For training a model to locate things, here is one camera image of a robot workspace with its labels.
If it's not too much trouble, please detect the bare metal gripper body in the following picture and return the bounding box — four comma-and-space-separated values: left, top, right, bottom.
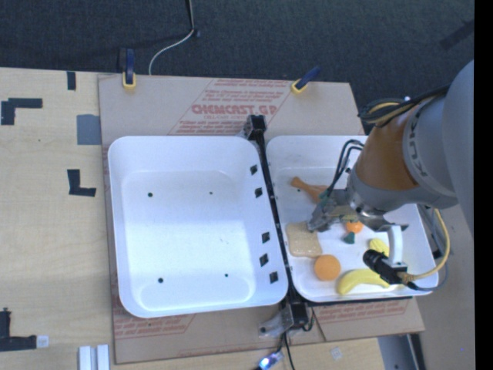
314, 189, 387, 231

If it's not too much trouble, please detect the yellow toy corn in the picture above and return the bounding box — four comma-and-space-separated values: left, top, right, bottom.
368, 237, 391, 257

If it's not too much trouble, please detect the beige toy bread slice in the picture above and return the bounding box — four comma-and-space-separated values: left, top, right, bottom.
285, 221, 324, 258

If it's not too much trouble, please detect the yellow banana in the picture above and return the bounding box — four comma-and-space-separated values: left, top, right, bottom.
336, 268, 391, 297

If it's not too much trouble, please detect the white plastic tray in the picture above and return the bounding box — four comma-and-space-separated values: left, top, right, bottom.
107, 135, 290, 319
265, 134, 440, 304

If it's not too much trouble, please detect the brown cardboard board red print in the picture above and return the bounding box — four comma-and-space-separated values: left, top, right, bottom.
97, 74, 427, 365

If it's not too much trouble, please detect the thin black rod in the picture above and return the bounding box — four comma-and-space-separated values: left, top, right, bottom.
254, 128, 305, 323

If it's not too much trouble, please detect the black cylinder on white bracket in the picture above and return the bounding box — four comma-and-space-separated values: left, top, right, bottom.
361, 224, 409, 285

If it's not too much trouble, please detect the black block with thin wires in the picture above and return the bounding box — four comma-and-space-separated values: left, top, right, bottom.
287, 299, 310, 329
245, 114, 268, 141

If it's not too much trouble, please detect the orange toy ball fruit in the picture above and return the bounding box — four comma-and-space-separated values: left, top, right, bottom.
313, 254, 342, 282

